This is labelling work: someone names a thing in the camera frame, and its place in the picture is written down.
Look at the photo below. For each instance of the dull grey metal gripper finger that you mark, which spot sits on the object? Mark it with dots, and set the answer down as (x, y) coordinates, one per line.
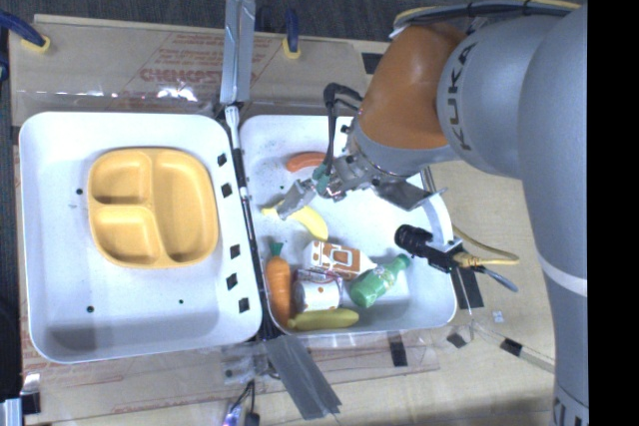
(295, 199)

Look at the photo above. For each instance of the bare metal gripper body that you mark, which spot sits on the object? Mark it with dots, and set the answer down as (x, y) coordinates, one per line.
(349, 177)

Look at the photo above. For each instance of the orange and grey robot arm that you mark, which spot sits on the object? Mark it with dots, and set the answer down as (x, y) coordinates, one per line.
(499, 95)

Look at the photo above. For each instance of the yellow banana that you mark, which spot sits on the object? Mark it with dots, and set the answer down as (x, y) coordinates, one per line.
(314, 223)
(324, 319)

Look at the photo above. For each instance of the orange sausage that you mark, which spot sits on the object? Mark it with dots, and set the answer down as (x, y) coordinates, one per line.
(302, 161)

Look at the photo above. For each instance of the white plastic tray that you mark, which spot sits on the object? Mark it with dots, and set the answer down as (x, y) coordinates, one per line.
(379, 224)
(60, 214)

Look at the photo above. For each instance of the white and orange carton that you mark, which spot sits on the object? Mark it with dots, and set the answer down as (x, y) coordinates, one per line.
(344, 259)

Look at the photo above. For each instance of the orange carrot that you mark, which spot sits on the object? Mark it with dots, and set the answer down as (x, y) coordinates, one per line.
(278, 282)

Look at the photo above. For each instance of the white can, red print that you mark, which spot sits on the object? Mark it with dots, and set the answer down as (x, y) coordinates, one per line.
(319, 294)

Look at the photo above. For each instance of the green bottle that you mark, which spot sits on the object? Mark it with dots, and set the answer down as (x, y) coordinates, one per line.
(372, 289)

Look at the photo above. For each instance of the yellow divided plate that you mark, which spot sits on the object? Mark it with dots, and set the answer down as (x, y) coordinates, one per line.
(180, 209)

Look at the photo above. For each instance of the brown cardboard board, red print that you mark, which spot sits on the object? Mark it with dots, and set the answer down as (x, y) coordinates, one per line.
(150, 65)

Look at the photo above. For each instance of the black cylinder on white bracket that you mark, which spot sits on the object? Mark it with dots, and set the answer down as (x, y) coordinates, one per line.
(417, 242)

